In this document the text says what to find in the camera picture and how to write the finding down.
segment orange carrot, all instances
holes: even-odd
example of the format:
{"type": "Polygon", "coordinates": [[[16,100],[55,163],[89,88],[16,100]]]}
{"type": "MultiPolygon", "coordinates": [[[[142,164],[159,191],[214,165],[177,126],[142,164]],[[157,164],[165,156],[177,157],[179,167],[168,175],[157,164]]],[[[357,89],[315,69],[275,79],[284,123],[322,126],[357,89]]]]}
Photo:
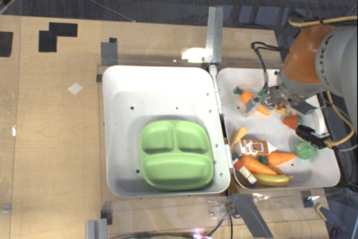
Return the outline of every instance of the orange carrot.
{"type": "Polygon", "coordinates": [[[271,152],[266,157],[269,165],[280,165],[284,162],[293,160],[297,155],[291,152],[271,152]]]}
{"type": "Polygon", "coordinates": [[[277,173],[274,170],[262,164],[253,156],[240,156],[240,161],[251,172],[257,172],[259,174],[277,175],[277,173]]]}
{"type": "MultiPolygon", "coordinates": [[[[251,94],[250,92],[246,92],[246,91],[244,92],[244,91],[240,90],[239,87],[236,88],[234,93],[241,96],[241,100],[243,101],[244,104],[247,104],[251,98],[255,98],[255,96],[253,94],[251,94]]],[[[270,112],[263,105],[260,105],[257,108],[257,111],[259,111],[260,113],[262,113],[266,116],[270,115],[270,112]]]]}
{"type": "Polygon", "coordinates": [[[277,175],[284,175],[284,172],[282,170],[280,170],[277,166],[275,165],[268,165],[267,167],[269,167],[270,169],[272,169],[273,171],[275,171],[277,173],[277,175]]]}

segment wooden surface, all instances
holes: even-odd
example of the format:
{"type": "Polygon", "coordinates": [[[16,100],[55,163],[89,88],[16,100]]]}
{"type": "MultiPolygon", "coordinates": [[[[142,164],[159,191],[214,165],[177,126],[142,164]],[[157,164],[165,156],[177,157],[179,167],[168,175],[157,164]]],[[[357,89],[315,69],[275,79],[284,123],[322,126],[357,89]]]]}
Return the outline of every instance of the wooden surface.
{"type": "MultiPolygon", "coordinates": [[[[4,24],[14,19],[19,18],[0,16],[0,31],[7,31],[4,24]]],[[[18,21],[17,26],[8,27],[21,34],[21,56],[13,54],[8,59],[17,61],[20,68],[12,212],[1,214],[0,238],[82,239],[86,220],[99,219],[102,205],[96,83],[101,42],[117,38],[124,57],[176,59],[183,48],[205,47],[206,28],[37,17],[18,21]],[[58,37],[57,53],[39,53],[39,30],[48,30],[49,22],[77,23],[78,36],[58,37]],[[68,91],[75,83],[83,87],[77,95],[68,91]]],[[[276,44],[273,31],[224,29],[223,35],[223,57],[241,62],[258,63],[250,42],[276,44]]],[[[268,63],[280,65],[277,53],[264,53],[264,57],[268,63]]],[[[2,73],[10,61],[1,66],[2,73]]],[[[12,81],[7,78],[2,85],[12,81]]],[[[6,156],[11,157],[11,151],[0,157],[2,164],[6,156]]],[[[327,232],[314,210],[309,210],[308,216],[301,205],[286,211],[263,206],[262,212],[278,237],[287,238],[284,236],[291,233],[292,238],[320,238],[327,232]],[[286,214],[291,214],[288,222],[286,214]]],[[[251,238],[242,219],[234,223],[234,238],[251,238]]],[[[214,238],[227,238],[227,225],[223,224],[214,238]]]]}

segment yellow banana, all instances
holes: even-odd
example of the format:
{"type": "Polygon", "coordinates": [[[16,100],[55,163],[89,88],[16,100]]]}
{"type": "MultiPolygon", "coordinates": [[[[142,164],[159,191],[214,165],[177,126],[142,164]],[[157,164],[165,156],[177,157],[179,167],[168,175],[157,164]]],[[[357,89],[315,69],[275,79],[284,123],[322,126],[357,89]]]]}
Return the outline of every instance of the yellow banana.
{"type": "Polygon", "coordinates": [[[257,183],[267,186],[286,186],[293,176],[286,175],[269,175],[269,174],[253,174],[257,183]]]}

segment yellow cable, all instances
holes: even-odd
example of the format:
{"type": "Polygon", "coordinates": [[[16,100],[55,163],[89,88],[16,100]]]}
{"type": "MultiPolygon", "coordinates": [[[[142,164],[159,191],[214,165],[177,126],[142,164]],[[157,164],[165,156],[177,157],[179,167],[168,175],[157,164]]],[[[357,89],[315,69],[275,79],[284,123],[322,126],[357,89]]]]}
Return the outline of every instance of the yellow cable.
{"type": "Polygon", "coordinates": [[[357,21],[357,16],[345,16],[345,17],[338,17],[338,18],[330,18],[324,20],[316,20],[316,21],[309,21],[309,22],[295,22],[289,19],[289,24],[298,28],[303,28],[306,26],[313,26],[319,24],[332,24],[337,22],[344,22],[344,21],[357,21]]]}
{"type": "Polygon", "coordinates": [[[341,143],[344,143],[346,142],[347,140],[349,140],[351,137],[353,137],[354,135],[354,126],[352,125],[352,123],[350,121],[348,121],[341,113],[340,111],[338,111],[335,103],[333,102],[332,100],[332,96],[331,96],[331,93],[330,92],[327,92],[327,96],[328,96],[328,101],[329,103],[331,104],[333,110],[336,112],[336,114],[351,128],[351,131],[349,132],[349,134],[347,136],[345,136],[344,138],[342,138],[341,140],[338,140],[336,142],[328,139],[328,140],[325,140],[324,143],[329,147],[329,148],[332,148],[332,147],[336,147],[338,145],[340,145],[341,143]]]}

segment white tray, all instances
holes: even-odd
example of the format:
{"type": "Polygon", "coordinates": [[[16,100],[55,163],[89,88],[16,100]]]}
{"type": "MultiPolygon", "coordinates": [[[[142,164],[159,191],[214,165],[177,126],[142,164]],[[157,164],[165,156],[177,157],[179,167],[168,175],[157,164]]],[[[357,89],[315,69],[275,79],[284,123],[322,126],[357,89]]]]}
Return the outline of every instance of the white tray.
{"type": "Polygon", "coordinates": [[[227,154],[211,76],[200,68],[112,66],[103,74],[107,182],[120,197],[220,193],[230,183],[227,154]],[[148,185],[140,172],[139,142],[145,125],[182,119],[208,133],[214,177],[194,191],[169,192],[148,185]]]}
{"type": "MultiPolygon", "coordinates": [[[[276,83],[274,71],[268,70],[269,86],[274,86],[276,83]]],[[[282,123],[282,115],[272,111],[271,115],[267,117],[255,112],[244,118],[242,114],[244,105],[240,96],[233,93],[238,86],[240,89],[256,95],[263,86],[263,71],[261,69],[223,69],[218,73],[218,86],[229,141],[236,130],[240,126],[244,126],[248,130],[248,134],[244,138],[263,139],[279,150],[295,152],[295,143],[301,139],[295,134],[294,130],[282,123]]],[[[314,106],[319,106],[317,97],[310,98],[308,102],[314,106]]],[[[319,133],[326,131],[324,117],[320,110],[310,115],[301,115],[301,117],[304,125],[319,133]]],[[[286,188],[325,188],[335,186],[340,179],[340,169],[335,153],[328,148],[317,150],[309,160],[296,158],[279,167],[284,174],[294,177],[286,188]]]]}

